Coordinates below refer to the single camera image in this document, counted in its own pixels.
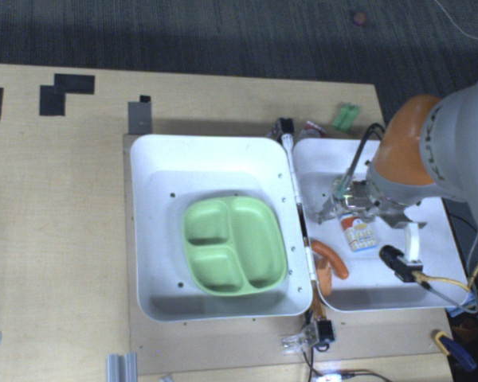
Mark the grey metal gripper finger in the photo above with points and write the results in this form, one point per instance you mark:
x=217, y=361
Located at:
x=400, y=219
x=326, y=212

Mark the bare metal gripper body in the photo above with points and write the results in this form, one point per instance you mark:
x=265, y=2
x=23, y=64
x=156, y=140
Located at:
x=356, y=199

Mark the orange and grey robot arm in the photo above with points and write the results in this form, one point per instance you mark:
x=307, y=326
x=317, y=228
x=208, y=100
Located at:
x=454, y=141

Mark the orange and white carton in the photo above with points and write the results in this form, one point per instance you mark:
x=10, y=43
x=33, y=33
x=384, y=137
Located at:
x=360, y=237

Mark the red sausage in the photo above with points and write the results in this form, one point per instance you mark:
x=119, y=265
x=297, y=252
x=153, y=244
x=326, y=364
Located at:
x=331, y=256

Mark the thin black and white rod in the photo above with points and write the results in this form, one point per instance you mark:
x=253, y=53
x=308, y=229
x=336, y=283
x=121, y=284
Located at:
x=295, y=175

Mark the green divided plate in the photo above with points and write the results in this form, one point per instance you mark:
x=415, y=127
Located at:
x=255, y=233

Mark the white plastic tray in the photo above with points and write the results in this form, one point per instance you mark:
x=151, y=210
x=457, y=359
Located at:
x=382, y=293
x=159, y=229

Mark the red and silver packet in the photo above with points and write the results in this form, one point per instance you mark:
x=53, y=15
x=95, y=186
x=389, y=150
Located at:
x=312, y=130

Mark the green plastic block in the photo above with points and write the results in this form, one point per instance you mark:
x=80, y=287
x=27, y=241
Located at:
x=345, y=116

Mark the black cylinder on white bracket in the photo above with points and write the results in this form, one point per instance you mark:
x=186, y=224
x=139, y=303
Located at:
x=398, y=262

